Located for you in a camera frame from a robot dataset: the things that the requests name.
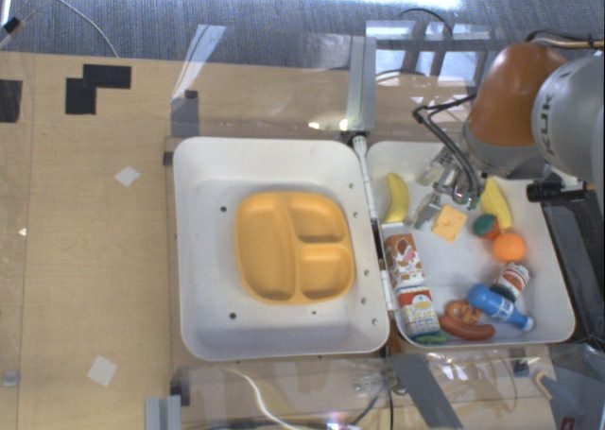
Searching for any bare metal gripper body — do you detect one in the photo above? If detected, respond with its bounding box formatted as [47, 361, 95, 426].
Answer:
[434, 153, 481, 210]

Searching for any yellow cheese slice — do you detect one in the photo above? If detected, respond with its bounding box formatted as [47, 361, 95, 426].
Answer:
[430, 203, 469, 244]

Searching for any yellow banana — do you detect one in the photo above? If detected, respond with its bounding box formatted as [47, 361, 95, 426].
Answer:
[384, 172, 411, 225]

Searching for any orange and white carton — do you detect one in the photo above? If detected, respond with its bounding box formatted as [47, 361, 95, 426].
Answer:
[382, 231, 426, 291]

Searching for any red strawberry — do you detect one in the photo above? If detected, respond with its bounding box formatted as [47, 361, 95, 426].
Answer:
[472, 214, 501, 241]

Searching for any white plastic tray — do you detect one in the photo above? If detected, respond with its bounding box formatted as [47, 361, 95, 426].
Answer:
[172, 136, 391, 363]
[366, 140, 577, 351]

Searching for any orange fruit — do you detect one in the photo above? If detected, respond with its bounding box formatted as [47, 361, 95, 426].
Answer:
[493, 232, 527, 264]

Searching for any brown pretzel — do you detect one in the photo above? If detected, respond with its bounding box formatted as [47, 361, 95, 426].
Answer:
[444, 299, 484, 327]

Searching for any white orange bottle black cap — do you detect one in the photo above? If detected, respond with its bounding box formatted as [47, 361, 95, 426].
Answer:
[489, 261, 531, 303]

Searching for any blue and white bottle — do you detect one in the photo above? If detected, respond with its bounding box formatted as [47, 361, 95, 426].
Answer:
[466, 283, 536, 333]

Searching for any red sausage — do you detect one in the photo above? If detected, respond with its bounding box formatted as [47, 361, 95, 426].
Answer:
[438, 314, 496, 342]

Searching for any orange divided plate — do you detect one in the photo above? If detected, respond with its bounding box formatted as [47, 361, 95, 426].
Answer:
[233, 190, 356, 305]

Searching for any black cylinder on white bracket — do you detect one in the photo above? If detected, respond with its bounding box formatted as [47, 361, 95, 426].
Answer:
[526, 179, 593, 205]

